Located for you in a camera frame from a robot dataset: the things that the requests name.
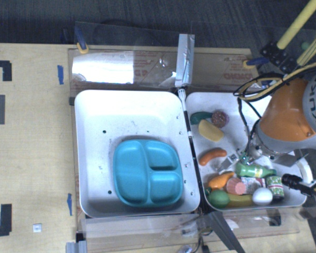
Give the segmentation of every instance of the toy food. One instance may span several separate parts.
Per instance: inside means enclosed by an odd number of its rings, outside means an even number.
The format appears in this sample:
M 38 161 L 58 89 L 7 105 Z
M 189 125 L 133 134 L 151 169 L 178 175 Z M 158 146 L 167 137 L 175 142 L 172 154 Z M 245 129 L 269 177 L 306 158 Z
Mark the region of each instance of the toy food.
M 268 188 L 258 188 L 252 198 L 256 205 L 265 206 L 272 202 L 273 193 Z
M 190 117 L 191 124 L 199 124 L 201 120 L 212 117 L 211 112 L 195 112 Z
M 227 156 L 226 150 L 223 150 L 221 148 L 214 148 L 201 157 L 201 159 L 199 160 L 199 164 L 201 166 L 205 166 L 210 160 L 214 158 L 226 157 L 226 156 Z
M 246 192 L 246 186 L 241 179 L 232 177 L 227 181 L 226 191 L 230 194 L 242 195 Z
M 212 114 L 211 121 L 217 128 L 223 128 L 229 122 L 229 116 L 223 111 L 215 111 Z
M 246 186 L 245 194 L 253 194 L 258 188 L 265 188 L 266 183 L 264 178 L 256 177 L 240 177 L 241 181 Z
M 239 176 L 263 178 L 266 176 L 276 175 L 276 170 L 267 169 L 258 164 L 243 165 L 238 163 L 235 167 L 235 173 Z
M 280 176 L 268 176 L 266 179 L 267 188 L 273 194 L 273 202 L 279 202 L 284 199 L 284 190 L 282 178 Z
M 216 176 L 210 180 L 209 187 L 211 187 L 212 190 L 223 188 L 226 185 L 227 181 L 233 177 L 233 175 L 234 172 L 230 171 Z
M 208 196 L 208 200 L 211 205 L 216 208 L 225 208 L 226 205 L 230 202 L 228 194 L 223 190 L 214 190 Z
M 224 136 L 221 129 L 217 128 L 215 125 L 207 120 L 200 121 L 198 130 L 201 136 L 214 142 L 220 141 Z
M 253 195 L 234 195 L 227 193 L 228 197 L 230 198 L 230 202 L 227 204 L 227 208 L 237 208 L 237 207 L 246 207 L 246 206 L 253 206 L 254 202 L 252 200 Z

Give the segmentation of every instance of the orange robot part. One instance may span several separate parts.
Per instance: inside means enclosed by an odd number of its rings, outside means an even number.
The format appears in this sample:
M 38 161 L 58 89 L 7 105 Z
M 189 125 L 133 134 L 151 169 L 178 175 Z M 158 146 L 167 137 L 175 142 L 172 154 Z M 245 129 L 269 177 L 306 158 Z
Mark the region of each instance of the orange robot part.
M 303 141 L 316 134 L 309 126 L 302 108 L 307 83 L 295 79 L 275 91 L 260 120 L 264 134 L 281 141 Z

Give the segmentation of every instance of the pink toy ham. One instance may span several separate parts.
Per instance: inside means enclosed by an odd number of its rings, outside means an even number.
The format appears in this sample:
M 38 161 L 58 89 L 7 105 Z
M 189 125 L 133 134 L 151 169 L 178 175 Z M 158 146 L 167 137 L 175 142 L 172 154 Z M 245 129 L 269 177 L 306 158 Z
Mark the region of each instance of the pink toy ham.
M 226 191 L 234 195 L 242 195 L 246 192 L 245 184 L 237 177 L 232 177 L 227 181 Z

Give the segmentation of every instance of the blue tape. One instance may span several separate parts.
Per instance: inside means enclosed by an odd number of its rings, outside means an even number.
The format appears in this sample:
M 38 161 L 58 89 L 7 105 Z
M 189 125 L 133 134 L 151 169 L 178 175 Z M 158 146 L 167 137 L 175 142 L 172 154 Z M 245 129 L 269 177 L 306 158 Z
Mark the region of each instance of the blue tape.
M 57 66 L 57 76 L 58 76 L 58 81 L 61 84 L 64 84 L 63 82 L 63 67 L 61 65 Z
M 77 26 L 75 26 L 75 35 L 76 35 L 77 41 L 80 44 L 81 48 L 83 50 L 86 50 L 85 39 L 84 39 L 83 33 L 82 33 L 81 29 L 78 28 Z
M 68 198 L 67 198 L 67 203 L 68 203 L 68 208 L 69 208 L 69 214 L 72 216 L 73 215 L 73 209 L 72 209 L 72 195 L 68 193 Z
M 269 60 L 265 57 L 254 58 L 246 62 L 246 65 L 262 65 L 269 63 Z

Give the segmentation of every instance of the green bottle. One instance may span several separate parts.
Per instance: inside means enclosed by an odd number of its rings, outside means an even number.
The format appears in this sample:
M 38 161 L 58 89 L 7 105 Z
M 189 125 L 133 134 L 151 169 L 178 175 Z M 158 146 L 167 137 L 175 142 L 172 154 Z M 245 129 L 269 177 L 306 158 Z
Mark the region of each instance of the green bottle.
M 257 164 L 243 165 L 238 163 L 235 167 L 235 173 L 239 176 L 263 178 L 270 175 L 276 175 L 276 170 L 267 169 Z

